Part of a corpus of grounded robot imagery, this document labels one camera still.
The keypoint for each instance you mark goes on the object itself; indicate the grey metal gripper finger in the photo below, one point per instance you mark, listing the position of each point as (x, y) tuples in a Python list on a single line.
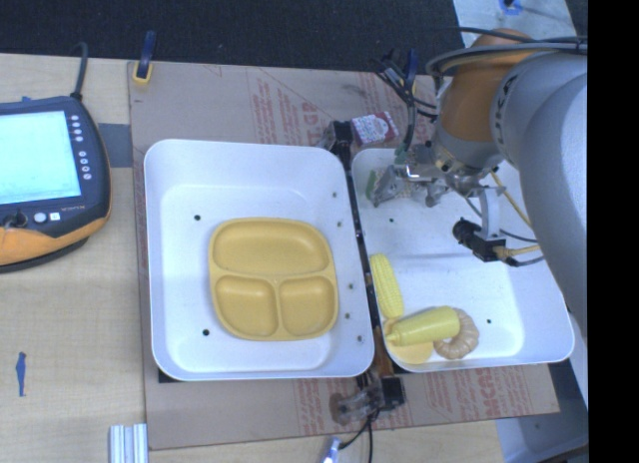
[(388, 186), (433, 196)]

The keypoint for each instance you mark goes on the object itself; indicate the yellow divided plate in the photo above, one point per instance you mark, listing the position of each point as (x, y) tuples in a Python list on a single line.
[(272, 276)]

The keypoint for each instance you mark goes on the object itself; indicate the yellow squeeze bottle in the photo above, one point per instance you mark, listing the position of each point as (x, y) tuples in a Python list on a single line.
[(429, 326)]

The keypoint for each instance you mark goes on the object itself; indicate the green and white packet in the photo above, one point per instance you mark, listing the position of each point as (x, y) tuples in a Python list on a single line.
[(371, 185)]

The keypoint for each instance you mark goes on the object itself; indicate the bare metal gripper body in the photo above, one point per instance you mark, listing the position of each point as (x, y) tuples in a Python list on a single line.
[(451, 175)]

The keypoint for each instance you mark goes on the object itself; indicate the yellow corn cob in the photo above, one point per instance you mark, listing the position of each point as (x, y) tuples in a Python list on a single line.
[(387, 281)]

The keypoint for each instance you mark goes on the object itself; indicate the brown cardboard board, red print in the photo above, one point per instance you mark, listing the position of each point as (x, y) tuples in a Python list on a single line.
[(224, 102)]

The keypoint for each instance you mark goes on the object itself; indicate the pink and white small carton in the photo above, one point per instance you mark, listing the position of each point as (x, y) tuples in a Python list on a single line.
[(372, 129)]

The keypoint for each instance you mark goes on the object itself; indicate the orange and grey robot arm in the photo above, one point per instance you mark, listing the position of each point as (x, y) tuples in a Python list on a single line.
[(544, 161)]

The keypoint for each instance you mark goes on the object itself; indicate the yellow flat slice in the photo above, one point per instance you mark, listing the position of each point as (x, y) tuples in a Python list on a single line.
[(412, 353)]

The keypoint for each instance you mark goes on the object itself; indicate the white plastic tray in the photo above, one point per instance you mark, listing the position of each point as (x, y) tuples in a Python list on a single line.
[(449, 281), (190, 251)]

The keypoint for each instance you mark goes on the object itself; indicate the black cylinder on white bracket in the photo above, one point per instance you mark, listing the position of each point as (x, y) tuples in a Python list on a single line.
[(474, 239)]

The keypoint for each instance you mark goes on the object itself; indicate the thin black and white rod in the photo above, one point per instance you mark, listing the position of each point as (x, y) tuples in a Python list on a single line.
[(360, 241)]

